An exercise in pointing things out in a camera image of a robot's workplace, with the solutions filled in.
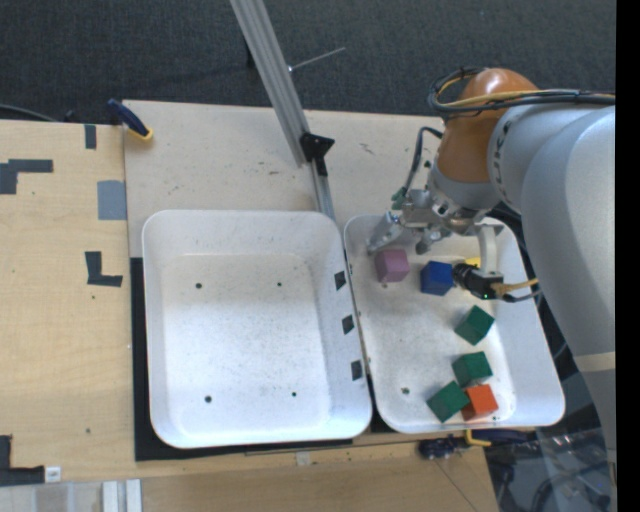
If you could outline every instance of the blue block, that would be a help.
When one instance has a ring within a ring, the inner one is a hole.
[[[420,291],[431,295],[444,295],[453,288],[453,266],[441,261],[430,261],[420,271]]]

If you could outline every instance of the gray carpet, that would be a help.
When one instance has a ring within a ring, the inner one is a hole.
[[[616,87],[615,0],[265,2],[305,108],[429,115],[430,83],[502,66]],[[0,0],[0,103],[108,122],[109,98],[268,106],[228,2]],[[6,110],[0,117],[23,117]]]

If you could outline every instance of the blue clamp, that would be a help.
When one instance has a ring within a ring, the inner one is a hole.
[[[136,137],[147,141],[153,137],[153,130],[144,125],[142,121],[131,110],[119,101],[111,98],[107,102],[107,109],[111,114],[129,127],[130,132]]]

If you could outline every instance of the pink block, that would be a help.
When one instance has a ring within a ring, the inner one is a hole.
[[[409,260],[404,249],[382,250],[375,255],[374,262],[381,283],[397,283],[409,273]]]

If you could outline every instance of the orange block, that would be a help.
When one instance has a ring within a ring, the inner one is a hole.
[[[489,384],[472,386],[466,388],[464,392],[470,400],[469,404],[460,411],[465,421],[498,410],[498,402],[496,402]]]

